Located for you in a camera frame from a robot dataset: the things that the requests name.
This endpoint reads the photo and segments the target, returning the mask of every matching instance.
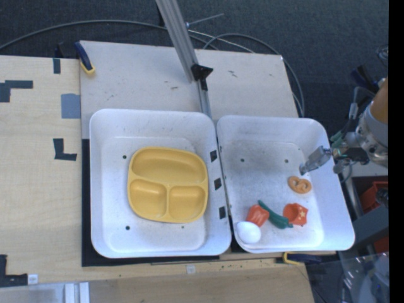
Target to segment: black cable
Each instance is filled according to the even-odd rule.
[[[357,103],[359,91],[365,93],[369,98],[374,98],[374,96],[376,95],[375,93],[369,91],[368,89],[362,86],[356,86],[355,89],[353,90],[353,102],[355,103]]]
[[[275,53],[276,55],[280,55],[280,53],[279,53],[276,49],[274,49],[272,46],[268,45],[266,42],[263,42],[262,40],[257,39],[257,38],[255,38],[255,37],[252,37],[252,36],[250,36],[250,35],[244,35],[244,34],[242,34],[242,33],[223,33],[223,34],[221,34],[221,35],[218,35],[218,36],[216,36],[216,37],[213,37],[211,40],[209,40],[209,41],[205,44],[205,46],[203,46],[203,49],[206,49],[206,48],[209,47],[210,44],[212,44],[214,41],[216,41],[216,40],[218,40],[218,39],[220,39],[220,38],[223,38],[223,37],[243,37],[243,38],[246,38],[246,39],[250,39],[250,40],[253,40],[253,41],[255,41],[255,42],[261,44],[262,46],[265,46],[266,48],[268,48],[270,51],[272,51],[272,52]],[[289,71],[291,72],[292,76],[294,77],[294,80],[295,80],[295,82],[296,82],[296,84],[297,84],[297,88],[299,89],[300,100],[301,100],[301,106],[300,106],[300,108],[301,108],[302,117],[304,117],[305,103],[304,103],[304,96],[303,96],[302,87],[301,87],[300,82],[299,82],[299,80],[298,80],[298,78],[297,78],[297,75],[295,74],[295,72],[294,72],[294,70],[292,69],[292,67],[289,65],[289,63],[288,63],[284,58],[282,58],[282,59],[283,59],[283,62],[285,63],[285,65],[286,65],[286,67],[289,69]]]
[[[379,61],[381,62],[381,64],[385,67],[388,68],[388,61],[389,61],[389,45],[382,45],[379,46],[376,49],[376,55],[377,58],[379,59]]]
[[[348,122],[346,123],[344,128],[341,130],[341,132],[342,132],[341,139],[343,139],[343,138],[345,138],[347,136],[353,121],[354,120],[352,119],[352,117],[349,117]]]
[[[93,24],[93,23],[120,23],[120,24],[128,24],[128,25],[140,25],[140,26],[145,26],[145,27],[150,27],[150,28],[154,28],[154,29],[167,31],[167,29],[165,27],[161,27],[161,26],[158,26],[158,25],[153,25],[151,23],[143,23],[143,22],[132,21],[132,20],[104,20],[104,19],[102,19],[102,20],[74,21],[72,23],[62,23],[60,25],[43,28],[43,29],[37,30],[35,32],[28,33],[28,34],[26,34],[24,36],[18,37],[16,39],[13,39],[10,42],[7,42],[7,43],[5,43],[3,45],[0,45],[0,51],[2,49],[6,48],[6,47],[9,47],[10,45],[13,45],[13,44],[15,44],[17,42],[20,42],[20,41],[22,41],[24,39],[33,37],[35,35],[38,35],[40,33],[45,33],[45,32],[49,32],[49,31],[52,31],[52,30],[56,30],[56,29],[60,29],[60,28],[66,28],[66,27],[72,27],[72,26],[77,26],[77,25],[89,25],[89,24]],[[206,42],[203,39],[200,39],[198,37],[191,36],[191,35],[190,35],[190,37],[192,39],[194,39],[194,40],[197,40],[197,41],[199,41],[201,43],[206,44]],[[212,49],[218,50],[215,46],[211,45],[210,47]]]
[[[318,290],[316,290],[315,286],[312,285],[310,278],[306,277],[307,274],[306,275],[303,274],[303,272],[300,270],[300,268],[298,268],[297,270],[300,272],[300,274],[302,274],[303,278],[305,278],[309,282],[312,292],[314,291],[324,303],[328,303],[325,300],[325,298],[321,295],[321,293]]]
[[[89,24],[94,24],[94,23],[120,23],[120,24],[128,24],[128,25],[140,25],[140,26],[144,26],[144,27],[150,27],[150,28],[154,28],[154,29],[159,29],[159,30],[165,30],[167,32],[167,29],[165,27],[162,26],[158,26],[158,25],[153,25],[151,23],[143,23],[140,21],[133,21],[133,20],[83,20],[83,21],[74,21],[72,23],[63,23],[60,25],[55,25],[55,26],[51,26],[51,27],[47,27],[47,28],[43,28],[40,30],[37,30],[35,32],[31,32],[28,33],[24,36],[18,37],[10,42],[7,42],[3,45],[0,45],[0,51],[6,47],[9,47],[10,45],[13,45],[17,42],[20,42],[24,39],[33,37],[35,35],[38,35],[40,33],[45,33],[45,32],[49,32],[52,30],[56,30],[56,29],[60,29],[60,28],[66,28],[66,27],[72,27],[72,26],[77,26],[77,25],[89,25]],[[211,47],[212,49],[218,50],[218,48],[216,48],[215,46],[212,45],[212,43],[222,37],[227,37],[227,36],[235,36],[235,37],[244,37],[250,40],[253,40],[263,46],[265,46],[266,48],[268,48],[270,51],[272,51],[273,53],[280,55],[280,53],[275,50],[272,46],[268,45],[266,42],[263,42],[260,39],[257,39],[255,37],[249,36],[249,35],[244,35],[242,33],[224,33],[221,34],[219,36],[213,37],[211,40],[209,40],[208,42],[205,42],[203,39],[200,39],[198,37],[189,35],[192,39],[197,40],[199,42],[204,43],[203,49],[206,49],[208,47]],[[304,111],[305,111],[305,103],[304,103],[304,96],[303,96],[303,91],[302,91],[302,87],[300,85],[300,82],[295,74],[295,72],[293,71],[292,67],[289,65],[289,63],[283,58],[283,62],[285,63],[286,67],[289,69],[289,71],[291,72],[292,76],[294,77],[294,80],[297,84],[297,87],[299,89],[299,93],[300,93],[300,100],[301,100],[301,104],[299,105],[299,109],[300,109],[300,113],[302,115],[302,117],[304,117]]]

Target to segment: yellow divided plate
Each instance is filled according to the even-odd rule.
[[[187,223],[208,203],[208,171],[202,158],[186,150],[144,147],[131,159],[128,200],[142,218]]]

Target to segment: white egg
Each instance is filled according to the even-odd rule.
[[[261,239],[261,229],[255,223],[241,221],[235,226],[235,229],[245,244],[255,244]]]

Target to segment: aluminum rod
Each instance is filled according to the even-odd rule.
[[[195,80],[192,66],[198,64],[195,50],[189,37],[184,18],[182,17],[177,0],[155,0],[160,11],[171,41],[177,51],[181,65],[189,82],[196,81],[199,93],[201,111],[211,118],[208,92],[202,89],[201,80]]]

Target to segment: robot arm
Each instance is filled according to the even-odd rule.
[[[348,133],[349,124],[356,118],[356,112],[355,97],[350,109],[350,121],[345,130],[334,137],[334,140],[331,139],[334,141],[331,149],[320,146],[306,163],[300,165],[301,175],[319,168],[331,157],[336,162],[333,169],[336,174],[353,162],[364,165],[372,161],[388,168],[388,77],[360,115],[355,132]]]

